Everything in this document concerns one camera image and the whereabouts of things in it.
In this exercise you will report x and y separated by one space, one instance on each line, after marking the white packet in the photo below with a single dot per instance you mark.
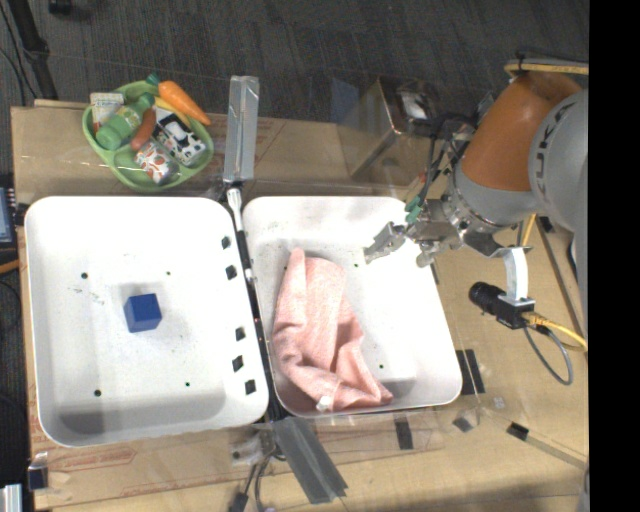
103 107

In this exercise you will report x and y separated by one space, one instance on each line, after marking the strawberry print can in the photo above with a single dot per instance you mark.
154 162

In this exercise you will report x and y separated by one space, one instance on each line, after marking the black and white carton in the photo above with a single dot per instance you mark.
182 139

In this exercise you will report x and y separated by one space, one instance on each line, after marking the blue cube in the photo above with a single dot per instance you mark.
142 313

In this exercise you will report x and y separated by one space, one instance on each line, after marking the black cylinder on white bracket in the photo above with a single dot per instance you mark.
500 302

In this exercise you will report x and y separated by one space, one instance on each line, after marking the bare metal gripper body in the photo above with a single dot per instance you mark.
440 231

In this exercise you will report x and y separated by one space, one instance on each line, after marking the green bottle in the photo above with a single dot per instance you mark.
116 129

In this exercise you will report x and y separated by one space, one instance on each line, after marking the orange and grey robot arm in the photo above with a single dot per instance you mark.
505 140

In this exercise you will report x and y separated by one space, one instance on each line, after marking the brown sausage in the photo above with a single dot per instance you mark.
144 129

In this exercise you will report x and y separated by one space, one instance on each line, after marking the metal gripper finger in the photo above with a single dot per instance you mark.
386 242
429 255

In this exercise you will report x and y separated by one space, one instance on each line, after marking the yellow banana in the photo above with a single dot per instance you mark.
172 111

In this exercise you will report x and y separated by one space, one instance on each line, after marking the orange carrot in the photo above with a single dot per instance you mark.
182 101

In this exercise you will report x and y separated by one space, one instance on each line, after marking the green divided plate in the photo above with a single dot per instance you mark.
125 172

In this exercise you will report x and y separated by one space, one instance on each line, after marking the white plastic tray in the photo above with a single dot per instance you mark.
400 320
150 250

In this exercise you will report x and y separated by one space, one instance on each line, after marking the pink cloth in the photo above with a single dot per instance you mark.
320 330

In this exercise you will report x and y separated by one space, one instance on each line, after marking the brown cardboard board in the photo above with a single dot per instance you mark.
475 465

